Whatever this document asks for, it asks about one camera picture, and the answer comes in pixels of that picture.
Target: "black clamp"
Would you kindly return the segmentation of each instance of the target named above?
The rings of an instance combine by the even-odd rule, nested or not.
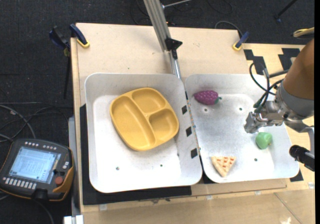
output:
[[[168,51],[172,52],[172,57],[175,60],[177,60],[178,59],[177,49],[182,45],[182,42],[172,38],[167,38],[164,40],[164,42]]]

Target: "wooden table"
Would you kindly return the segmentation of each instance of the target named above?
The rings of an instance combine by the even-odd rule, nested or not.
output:
[[[84,223],[315,223],[315,175],[300,164],[303,180],[256,180],[191,186],[192,195],[83,205],[80,141],[80,107],[85,104],[84,82],[93,73],[171,74],[170,59],[161,51],[153,27],[117,24],[77,23],[90,42],[82,48],[71,38],[73,102],[78,163],[78,195]],[[250,58],[263,57],[270,74],[283,70],[279,55],[283,49],[304,45],[244,44],[236,30],[169,28],[173,39],[182,41],[178,60],[182,81],[192,74],[248,74]],[[305,120],[314,124],[314,118]],[[308,134],[287,128],[292,144],[310,148]]]

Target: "button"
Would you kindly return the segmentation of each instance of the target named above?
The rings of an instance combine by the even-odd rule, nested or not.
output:
[[[54,182],[57,186],[60,186],[64,182],[64,178],[62,178],[61,176],[58,176],[55,178]]]

